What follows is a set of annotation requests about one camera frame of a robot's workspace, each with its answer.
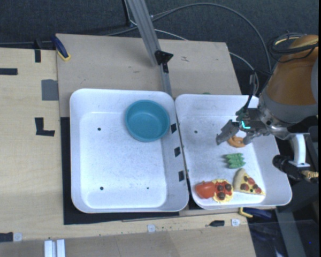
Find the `teal light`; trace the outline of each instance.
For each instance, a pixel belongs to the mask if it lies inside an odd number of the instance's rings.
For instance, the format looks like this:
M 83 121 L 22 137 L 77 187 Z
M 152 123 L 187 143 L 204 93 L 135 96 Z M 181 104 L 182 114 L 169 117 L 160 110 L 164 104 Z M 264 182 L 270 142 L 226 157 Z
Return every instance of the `teal light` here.
M 241 125 L 242 125 L 242 127 L 243 127 L 244 129 L 246 129 L 246 130 L 248 130 L 248 129 L 251 128 L 250 126 L 245 126 L 244 121 L 241 121 Z

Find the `toy pizza slice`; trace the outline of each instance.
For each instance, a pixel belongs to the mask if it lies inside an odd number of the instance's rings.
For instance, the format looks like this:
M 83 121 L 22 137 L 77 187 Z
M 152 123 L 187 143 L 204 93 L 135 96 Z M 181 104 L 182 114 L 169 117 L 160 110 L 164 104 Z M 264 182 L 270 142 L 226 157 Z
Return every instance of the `toy pizza slice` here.
M 239 169 L 233 180 L 233 187 L 235 191 L 255 194 L 255 195 L 265 195 L 265 192 L 258 186 L 252 177 L 250 177 L 244 168 Z
M 201 182 L 195 186 L 200 198 L 213 198 L 218 203 L 229 202 L 233 197 L 233 186 L 225 179 Z

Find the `wooden table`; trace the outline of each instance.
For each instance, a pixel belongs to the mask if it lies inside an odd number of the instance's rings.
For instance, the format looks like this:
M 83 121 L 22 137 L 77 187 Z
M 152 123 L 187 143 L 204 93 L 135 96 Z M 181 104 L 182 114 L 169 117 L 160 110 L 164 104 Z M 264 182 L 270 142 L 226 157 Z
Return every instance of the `wooden table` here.
M 0 75 L 0 233 L 21 233 L 24 241 L 0 244 L 0 254 L 10 252 L 14 256 L 14 252 L 36 249 L 34 256 L 43 256 L 42 241 L 66 239 L 67 252 L 72 252 L 69 256 L 83 256 L 83 251 L 86 256 L 98 251 L 103 254 L 102 246 L 108 244 L 110 247 L 104 248 L 111 254 L 107 256 L 140 256 L 160 241 L 165 247 L 159 247 L 159 256 L 164 248 L 172 250 L 172 256 L 197 256 L 201 250 L 255 256 L 247 220 L 236 210 L 218 213 L 185 209 L 180 216 L 171 218 L 63 224 L 60 117 L 68 116 L 69 94 L 81 87 L 162 89 L 158 71 L 147 63 L 141 39 L 75 35 L 59 38 L 72 55 L 69 62 L 60 61 L 52 50 L 41 50 L 41 62 L 36 63 L 34 50 L 0 48 L 0 68 L 18 69 L 18 75 Z M 101 48 L 102 54 L 97 54 L 98 58 L 81 57 L 71 42 L 81 45 L 82 52 L 96 47 Z M 160 44 L 164 51 L 175 54 L 169 69 L 176 96 L 203 92 L 240 94 L 224 43 L 160 40 Z M 78 72 L 68 77 L 69 69 Z M 128 79 L 122 80 L 124 75 L 127 77 L 126 71 L 130 71 Z M 59 101 L 42 100 L 41 81 L 48 79 L 58 80 Z M 44 118 L 45 130 L 55 130 L 53 137 L 36 135 L 36 117 Z M 240 226 L 231 226 L 233 218 L 240 220 Z M 208 227 L 214 220 L 224 220 L 225 226 Z M 156 232 L 148 233 L 148 225 L 154 225 Z M 153 256 L 158 256 L 157 250 L 154 252 Z

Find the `toy tomato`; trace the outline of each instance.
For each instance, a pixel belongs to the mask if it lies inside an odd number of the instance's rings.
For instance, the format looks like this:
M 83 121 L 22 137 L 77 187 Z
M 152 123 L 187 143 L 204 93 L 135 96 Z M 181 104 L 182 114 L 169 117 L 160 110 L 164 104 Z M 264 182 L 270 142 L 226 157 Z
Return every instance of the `toy tomato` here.
M 203 181 L 195 186 L 195 191 L 199 197 L 208 199 L 214 196 L 215 185 L 213 182 Z

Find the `blue bowl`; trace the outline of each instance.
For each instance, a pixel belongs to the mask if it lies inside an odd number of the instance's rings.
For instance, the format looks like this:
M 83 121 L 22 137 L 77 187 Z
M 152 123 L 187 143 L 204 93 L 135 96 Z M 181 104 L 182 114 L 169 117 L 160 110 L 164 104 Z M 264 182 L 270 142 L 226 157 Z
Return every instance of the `blue bowl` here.
M 160 104 L 151 100 L 139 100 L 127 108 L 125 124 L 135 139 L 141 142 L 152 142 L 167 133 L 170 118 Z

